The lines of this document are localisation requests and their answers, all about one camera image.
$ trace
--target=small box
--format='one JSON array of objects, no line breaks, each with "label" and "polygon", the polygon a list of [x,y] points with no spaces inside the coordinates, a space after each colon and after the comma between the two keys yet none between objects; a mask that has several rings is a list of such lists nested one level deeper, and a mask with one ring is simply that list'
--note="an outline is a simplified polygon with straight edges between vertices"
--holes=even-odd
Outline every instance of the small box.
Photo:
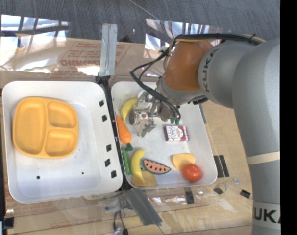
[{"label": "small box", "polygon": [[181,142],[188,140],[187,128],[185,126],[165,126],[165,138],[167,142]]}]

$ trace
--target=white label band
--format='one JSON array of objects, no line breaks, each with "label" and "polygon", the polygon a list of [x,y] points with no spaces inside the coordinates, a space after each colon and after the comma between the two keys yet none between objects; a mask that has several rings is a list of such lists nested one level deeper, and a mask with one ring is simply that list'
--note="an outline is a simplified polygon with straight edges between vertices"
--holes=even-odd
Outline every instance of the white label band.
[{"label": "white label band", "polygon": [[253,202],[253,225],[281,230],[280,204]]},{"label": "white label band", "polygon": [[267,163],[267,162],[272,162],[276,160],[280,160],[280,151],[247,157],[247,164],[256,165],[256,164]]}]

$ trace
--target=orange carrot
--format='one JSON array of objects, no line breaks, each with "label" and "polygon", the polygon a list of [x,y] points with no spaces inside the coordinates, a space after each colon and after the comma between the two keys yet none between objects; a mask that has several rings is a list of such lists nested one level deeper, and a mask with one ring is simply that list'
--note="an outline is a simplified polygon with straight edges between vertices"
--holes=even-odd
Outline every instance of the orange carrot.
[{"label": "orange carrot", "polygon": [[120,141],[125,144],[131,143],[131,134],[126,125],[124,124],[123,120],[118,115],[116,115],[116,122]]}]

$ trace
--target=white tray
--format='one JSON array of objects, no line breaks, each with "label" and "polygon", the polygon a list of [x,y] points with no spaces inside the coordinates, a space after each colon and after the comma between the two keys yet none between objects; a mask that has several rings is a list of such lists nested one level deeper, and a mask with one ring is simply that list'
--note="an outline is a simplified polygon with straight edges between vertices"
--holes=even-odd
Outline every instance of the white tray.
[{"label": "white tray", "polygon": [[[145,84],[153,89],[156,88],[156,83]],[[123,104],[129,99],[137,97],[142,90],[136,82],[118,82],[114,84],[111,94],[115,114],[121,116],[120,108]],[[179,110],[181,113],[179,125],[187,127],[189,140],[186,142],[166,142],[163,127],[170,125],[170,121],[165,123],[158,118],[154,119],[157,127],[143,138],[137,136],[139,126],[131,125],[128,120],[126,121],[126,126],[132,135],[131,145],[133,151],[129,152],[130,157],[137,149],[141,148],[145,150],[145,158],[160,162],[171,168],[171,171],[166,174],[155,175],[157,186],[153,188],[209,185],[215,182],[217,178],[217,168],[199,106],[186,104],[182,105]],[[189,182],[183,178],[181,171],[174,167],[171,159],[172,155],[178,153],[191,153],[194,155],[195,164],[203,172],[201,179],[196,182]],[[131,175],[127,175],[127,179],[131,184]]]},{"label": "white tray", "polygon": [[[13,116],[19,101],[29,96],[62,100],[76,109],[79,139],[73,154],[62,159],[43,159],[16,150],[12,141]],[[9,191],[15,200],[33,203],[109,193],[120,188],[122,171],[104,90],[99,85],[16,81],[3,88],[2,100]]]}]

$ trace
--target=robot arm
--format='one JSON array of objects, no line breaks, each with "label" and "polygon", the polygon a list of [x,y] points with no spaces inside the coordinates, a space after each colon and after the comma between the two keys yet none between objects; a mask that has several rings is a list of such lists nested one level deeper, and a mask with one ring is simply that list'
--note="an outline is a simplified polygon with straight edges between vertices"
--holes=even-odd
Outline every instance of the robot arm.
[{"label": "robot arm", "polygon": [[[279,40],[180,42],[159,92],[172,105],[209,99],[233,108],[253,187],[253,235],[280,234]],[[163,120],[176,115],[161,101]]]}]

